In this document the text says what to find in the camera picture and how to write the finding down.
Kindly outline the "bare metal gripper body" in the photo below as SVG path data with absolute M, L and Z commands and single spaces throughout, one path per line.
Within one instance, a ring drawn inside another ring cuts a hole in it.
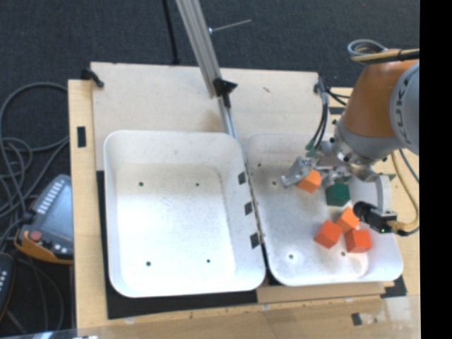
M 381 151 L 370 145 L 354 147 L 344 140 L 321 141 L 310 148 L 311 166 L 331 179 L 354 176 L 364 182 L 374 181 L 378 174 L 373 166 Z

